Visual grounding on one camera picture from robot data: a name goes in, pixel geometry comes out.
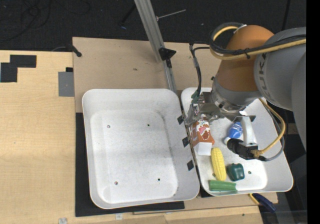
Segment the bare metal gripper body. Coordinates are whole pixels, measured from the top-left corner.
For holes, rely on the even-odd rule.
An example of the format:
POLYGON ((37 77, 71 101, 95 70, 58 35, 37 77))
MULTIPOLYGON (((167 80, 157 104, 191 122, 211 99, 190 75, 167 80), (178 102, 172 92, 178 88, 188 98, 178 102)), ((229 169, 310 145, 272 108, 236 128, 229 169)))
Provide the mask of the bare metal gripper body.
POLYGON ((201 114, 211 119, 227 118, 233 121, 246 105, 237 105, 222 98, 215 91, 202 92, 198 99, 198 108, 201 114))

